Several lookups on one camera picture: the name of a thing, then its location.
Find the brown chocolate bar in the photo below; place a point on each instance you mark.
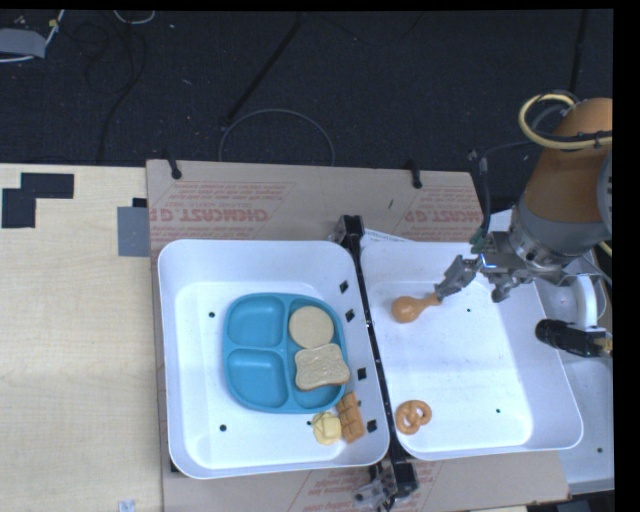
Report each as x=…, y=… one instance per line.
x=351, y=419

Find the round beige biscuit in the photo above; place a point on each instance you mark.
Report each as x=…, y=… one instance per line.
x=311, y=327

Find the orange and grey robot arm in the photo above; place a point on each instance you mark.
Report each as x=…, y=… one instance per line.
x=565, y=170

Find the orange chicken drumstick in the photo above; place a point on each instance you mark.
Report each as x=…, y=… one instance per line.
x=406, y=309

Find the thin black rod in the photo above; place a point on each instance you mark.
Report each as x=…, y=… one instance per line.
x=372, y=330

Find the blue divided plate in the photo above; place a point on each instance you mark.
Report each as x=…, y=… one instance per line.
x=255, y=365

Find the brown cardboard board red print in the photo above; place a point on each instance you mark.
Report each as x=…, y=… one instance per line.
x=300, y=200

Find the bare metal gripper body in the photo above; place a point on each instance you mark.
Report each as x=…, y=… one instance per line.
x=505, y=260

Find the white plastic tray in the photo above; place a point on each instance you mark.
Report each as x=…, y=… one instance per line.
x=200, y=375
x=460, y=360

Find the black cylinder on white bracket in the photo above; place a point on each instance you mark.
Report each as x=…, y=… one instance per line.
x=570, y=337

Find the beige bread slice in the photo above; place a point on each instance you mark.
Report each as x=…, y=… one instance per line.
x=321, y=368

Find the yellow butter piece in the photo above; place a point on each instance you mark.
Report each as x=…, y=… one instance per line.
x=326, y=428

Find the orange pretzel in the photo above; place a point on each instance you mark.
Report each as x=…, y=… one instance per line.
x=403, y=412

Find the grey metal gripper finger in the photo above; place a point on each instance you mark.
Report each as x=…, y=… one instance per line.
x=456, y=276
x=502, y=290

